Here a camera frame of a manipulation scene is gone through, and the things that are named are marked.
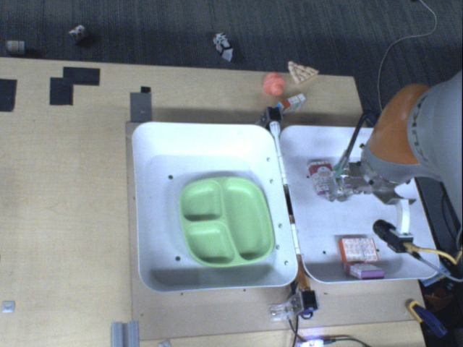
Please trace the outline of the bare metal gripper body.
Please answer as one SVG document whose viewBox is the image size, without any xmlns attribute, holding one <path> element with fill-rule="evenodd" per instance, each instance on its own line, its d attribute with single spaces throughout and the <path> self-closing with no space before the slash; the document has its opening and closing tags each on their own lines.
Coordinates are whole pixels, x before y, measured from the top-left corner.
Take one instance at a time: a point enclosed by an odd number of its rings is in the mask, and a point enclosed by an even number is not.
<svg viewBox="0 0 463 347">
<path fill-rule="evenodd" d="M 385 205 L 395 205 L 404 199 L 395 190 L 398 184 L 378 175 L 367 163 L 348 163 L 345 169 L 349 170 L 348 182 L 346 186 L 339 188 L 345 190 L 348 197 L 354 194 L 371 194 Z"/>
</svg>

